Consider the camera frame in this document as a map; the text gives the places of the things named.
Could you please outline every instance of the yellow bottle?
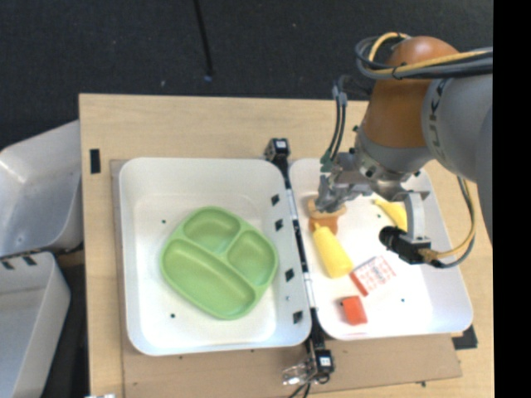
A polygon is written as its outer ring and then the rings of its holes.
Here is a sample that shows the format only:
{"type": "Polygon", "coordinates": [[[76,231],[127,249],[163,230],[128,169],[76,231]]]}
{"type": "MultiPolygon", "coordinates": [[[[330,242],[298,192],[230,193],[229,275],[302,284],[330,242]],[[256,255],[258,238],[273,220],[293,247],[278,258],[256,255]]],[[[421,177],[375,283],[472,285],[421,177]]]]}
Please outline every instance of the yellow bottle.
{"type": "Polygon", "coordinates": [[[330,277],[336,279],[353,270],[352,261],[327,226],[320,226],[315,223],[313,236],[317,251],[330,277]]]}

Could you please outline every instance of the plastic container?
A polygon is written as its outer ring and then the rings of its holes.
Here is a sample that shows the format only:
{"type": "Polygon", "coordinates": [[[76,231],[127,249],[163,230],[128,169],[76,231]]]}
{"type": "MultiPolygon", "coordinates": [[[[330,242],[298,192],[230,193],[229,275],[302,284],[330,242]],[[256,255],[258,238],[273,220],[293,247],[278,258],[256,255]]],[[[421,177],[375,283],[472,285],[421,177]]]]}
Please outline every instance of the plastic container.
{"type": "Polygon", "coordinates": [[[177,292],[226,320],[241,318],[258,304],[278,264],[267,237],[216,206],[200,208],[183,221],[160,258],[163,276],[177,292]]]}
{"type": "MultiPolygon", "coordinates": [[[[136,158],[119,170],[117,181],[126,327],[140,352],[173,355],[289,347],[308,337],[309,304],[290,202],[277,167],[258,159],[136,158]],[[170,235],[205,206],[240,217],[267,237],[278,253],[270,286],[238,319],[220,319],[198,308],[175,292],[160,269],[159,256],[170,235]]],[[[190,230],[192,239],[201,242],[190,230]]],[[[202,250],[215,247],[205,245],[202,250]]],[[[232,267],[239,265],[236,243],[231,249],[234,254],[227,254],[224,267],[230,266],[229,258],[232,267]]]]}
{"type": "Polygon", "coordinates": [[[71,293],[49,252],[0,262],[0,396],[41,396],[71,293]]]}
{"type": "MultiPolygon", "coordinates": [[[[354,269],[377,257],[388,264],[393,276],[367,296],[363,296],[348,275],[330,278],[308,227],[307,201],[316,197],[320,175],[317,159],[300,159],[290,168],[315,305],[325,332],[336,339],[356,340],[466,330],[472,322],[472,306],[459,267],[436,269],[429,265],[409,265],[387,251],[378,233],[384,226],[392,225],[393,220],[375,203],[379,198],[376,194],[346,202],[347,211],[338,218],[337,239],[351,258],[354,269]],[[366,323],[352,325],[348,322],[341,302],[351,296],[360,296],[366,323]]],[[[426,172],[413,176],[405,188],[431,192],[424,201],[426,234],[434,249],[450,249],[451,243],[426,172]]]]}
{"type": "Polygon", "coordinates": [[[0,152],[0,208],[0,255],[82,242],[79,121],[0,152]]]}

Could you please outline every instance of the wooden table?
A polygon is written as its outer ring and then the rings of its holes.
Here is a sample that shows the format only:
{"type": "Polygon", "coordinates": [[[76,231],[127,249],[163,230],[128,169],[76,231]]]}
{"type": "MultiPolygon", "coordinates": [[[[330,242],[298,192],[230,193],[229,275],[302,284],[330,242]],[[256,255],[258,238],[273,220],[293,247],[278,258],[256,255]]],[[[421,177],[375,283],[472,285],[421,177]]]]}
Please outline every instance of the wooden table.
{"type": "MultiPolygon", "coordinates": [[[[124,330],[115,251],[110,165],[149,157],[258,158],[270,138],[288,138],[291,158],[319,158],[334,128],[327,100],[81,95],[90,393],[157,396],[288,396],[280,371],[304,356],[301,347],[148,357],[124,330]]],[[[349,102],[343,146],[353,143],[367,102],[349,102]]],[[[455,177],[426,166],[453,243],[468,212],[455,177]]],[[[494,396],[492,247],[479,223],[475,249],[461,266],[474,306],[477,349],[453,348],[451,335],[327,341],[338,365],[332,380],[312,387],[323,398],[494,396]]]]}

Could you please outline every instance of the green divided plate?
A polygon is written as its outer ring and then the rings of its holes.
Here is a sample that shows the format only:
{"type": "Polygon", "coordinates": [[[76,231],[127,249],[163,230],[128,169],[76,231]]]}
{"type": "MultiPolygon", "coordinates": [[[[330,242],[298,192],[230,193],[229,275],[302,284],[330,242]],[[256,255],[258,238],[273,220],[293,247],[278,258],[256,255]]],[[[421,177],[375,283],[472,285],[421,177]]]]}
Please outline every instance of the green divided plate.
{"type": "Polygon", "coordinates": [[[190,214],[166,241],[160,268],[169,285],[211,315],[241,318],[275,277],[273,243],[239,216],[217,206],[190,214]]]}

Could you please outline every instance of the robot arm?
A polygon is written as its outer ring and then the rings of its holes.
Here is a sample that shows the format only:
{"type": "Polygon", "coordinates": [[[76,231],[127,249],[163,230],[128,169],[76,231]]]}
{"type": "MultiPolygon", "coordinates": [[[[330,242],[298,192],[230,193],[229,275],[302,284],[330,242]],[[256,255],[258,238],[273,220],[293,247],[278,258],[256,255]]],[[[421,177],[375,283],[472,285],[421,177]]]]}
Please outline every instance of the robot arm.
{"type": "MultiPolygon", "coordinates": [[[[320,178],[316,208],[334,212],[373,192],[404,201],[409,231],[382,231],[380,240],[401,256],[410,252],[409,262],[428,262],[433,252],[419,252],[430,248],[422,237],[427,192],[406,191],[402,184],[435,158],[458,176],[465,196],[465,180],[477,183],[492,241],[492,49],[459,53],[436,38],[389,33],[362,41],[357,53],[358,68],[377,81],[354,147],[321,161],[329,175],[320,178]],[[373,62],[388,40],[398,43],[386,63],[373,62]]],[[[340,87],[335,95],[344,110],[340,87]]]]}

